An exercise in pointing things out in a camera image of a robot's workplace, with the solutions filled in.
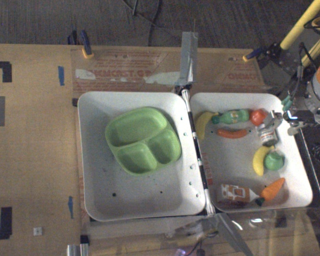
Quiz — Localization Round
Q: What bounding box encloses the brown cardboard board red print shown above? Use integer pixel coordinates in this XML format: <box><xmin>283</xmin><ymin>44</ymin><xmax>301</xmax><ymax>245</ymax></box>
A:
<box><xmin>70</xmin><ymin>46</ymin><xmax>273</xmax><ymax>241</ymax></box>

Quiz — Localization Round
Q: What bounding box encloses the yellow banana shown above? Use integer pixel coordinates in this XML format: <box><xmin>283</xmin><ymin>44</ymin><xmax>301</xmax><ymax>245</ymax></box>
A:
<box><xmin>194</xmin><ymin>111</ymin><xmax>220</xmax><ymax>141</ymax></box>
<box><xmin>252</xmin><ymin>145</ymin><xmax>275</xmax><ymax>177</ymax></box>

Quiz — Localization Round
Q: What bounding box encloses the green plastic bottle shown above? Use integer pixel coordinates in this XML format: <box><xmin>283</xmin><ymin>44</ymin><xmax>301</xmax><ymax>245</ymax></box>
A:
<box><xmin>211</xmin><ymin>108</ymin><xmax>251</xmax><ymax>125</ymax></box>

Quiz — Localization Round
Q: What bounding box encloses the white plastic tray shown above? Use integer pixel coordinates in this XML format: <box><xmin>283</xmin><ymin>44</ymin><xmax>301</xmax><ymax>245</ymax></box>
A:
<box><xmin>77</xmin><ymin>90</ymin><xmax>207</xmax><ymax>222</ymax></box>
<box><xmin>189</xmin><ymin>92</ymin><xmax>314</xmax><ymax>214</ymax></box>

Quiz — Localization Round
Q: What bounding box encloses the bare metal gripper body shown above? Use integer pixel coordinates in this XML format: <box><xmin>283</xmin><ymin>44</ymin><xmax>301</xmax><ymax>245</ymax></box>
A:
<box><xmin>283</xmin><ymin>98</ymin><xmax>320</xmax><ymax>128</ymax></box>

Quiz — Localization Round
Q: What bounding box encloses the thin black and white rod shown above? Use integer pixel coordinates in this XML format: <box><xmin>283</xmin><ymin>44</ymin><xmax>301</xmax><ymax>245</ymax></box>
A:
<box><xmin>181</xmin><ymin>89</ymin><xmax>216</xmax><ymax>215</ymax></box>

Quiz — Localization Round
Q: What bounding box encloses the orange carrot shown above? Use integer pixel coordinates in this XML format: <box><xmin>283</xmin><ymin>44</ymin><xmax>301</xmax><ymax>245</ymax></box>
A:
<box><xmin>254</xmin><ymin>177</ymin><xmax>286</xmax><ymax>207</ymax></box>

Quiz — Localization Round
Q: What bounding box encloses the red tomato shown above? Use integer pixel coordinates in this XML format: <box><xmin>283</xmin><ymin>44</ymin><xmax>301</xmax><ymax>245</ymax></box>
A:
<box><xmin>249</xmin><ymin>108</ymin><xmax>269</xmax><ymax>127</ymax></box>

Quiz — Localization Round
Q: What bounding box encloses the orange sausage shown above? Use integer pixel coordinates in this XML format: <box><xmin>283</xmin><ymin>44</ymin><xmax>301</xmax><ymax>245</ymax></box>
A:
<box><xmin>216</xmin><ymin>127</ymin><xmax>249</xmax><ymax>140</ymax></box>

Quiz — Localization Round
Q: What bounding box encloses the orange and white carton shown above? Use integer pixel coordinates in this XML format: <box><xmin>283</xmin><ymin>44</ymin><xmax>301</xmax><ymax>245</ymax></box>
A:
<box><xmin>216</xmin><ymin>183</ymin><xmax>261</xmax><ymax>204</ymax></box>

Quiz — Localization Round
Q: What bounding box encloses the green divided plate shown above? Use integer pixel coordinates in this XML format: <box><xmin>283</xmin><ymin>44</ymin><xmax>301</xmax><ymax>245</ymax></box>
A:
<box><xmin>104</xmin><ymin>106</ymin><xmax>182</xmax><ymax>177</ymax></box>

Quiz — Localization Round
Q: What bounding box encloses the small clear bottle red label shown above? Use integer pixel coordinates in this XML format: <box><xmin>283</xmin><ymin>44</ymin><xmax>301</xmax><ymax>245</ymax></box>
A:
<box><xmin>256</xmin><ymin>123</ymin><xmax>279</xmax><ymax>147</ymax></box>

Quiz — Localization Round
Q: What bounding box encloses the black block with thin wires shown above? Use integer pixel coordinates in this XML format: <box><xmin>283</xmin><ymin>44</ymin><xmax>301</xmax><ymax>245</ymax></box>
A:
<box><xmin>174</xmin><ymin>83</ymin><xmax>193</xmax><ymax>94</ymax></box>

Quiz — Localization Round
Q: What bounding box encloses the green apple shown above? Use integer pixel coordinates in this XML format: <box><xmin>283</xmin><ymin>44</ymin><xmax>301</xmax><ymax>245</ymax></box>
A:
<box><xmin>263</xmin><ymin>150</ymin><xmax>286</xmax><ymax>171</ymax></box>

